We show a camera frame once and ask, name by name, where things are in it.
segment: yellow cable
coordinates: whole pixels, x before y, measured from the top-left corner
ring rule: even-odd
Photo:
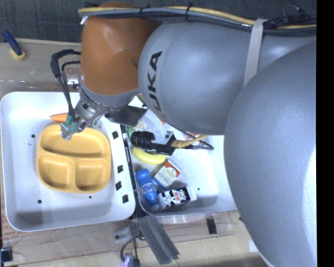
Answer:
[[[171,7],[162,7],[162,8],[170,8],[177,10],[186,10],[185,6],[171,6]],[[131,10],[131,8],[116,8],[116,7],[87,7],[79,9],[79,14],[84,13],[92,13],[92,12],[100,12],[100,11],[114,11],[114,10]],[[255,23],[255,20],[242,18],[233,14],[225,13],[222,11],[199,8],[199,7],[190,7],[188,11],[207,14],[215,17],[229,19],[235,22],[239,22],[241,24],[252,26]],[[316,27],[316,24],[304,24],[304,25],[288,25],[288,26],[280,26],[278,29],[299,29],[299,28],[308,28],[308,27]]]
[[[207,137],[206,135],[203,135],[203,136],[196,137],[195,139],[192,139],[192,140],[174,140],[171,143],[171,146],[176,147],[177,149],[182,149],[183,147],[192,145],[193,143],[195,143],[199,140],[202,140],[206,137]]]

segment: small box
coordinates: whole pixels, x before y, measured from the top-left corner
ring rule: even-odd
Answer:
[[[153,180],[166,191],[180,174],[180,169],[172,161],[167,160]]]

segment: banana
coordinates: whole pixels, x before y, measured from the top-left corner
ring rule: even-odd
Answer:
[[[161,164],[163,163],[167,156],[163,154],[150,154],[145,152],[137,147],[132,148],[132,154],[140,161],[147,163],[147,164]]]

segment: blue plastic bottle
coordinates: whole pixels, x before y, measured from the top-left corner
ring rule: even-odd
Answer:
[[[157,203],[157,191],[152,182],[150,171],[147,169],[141,169],[136,172],[136,180],[139,183],[140,193],[146,201],[148,201],[152,207],[152,211],[159,209]]]

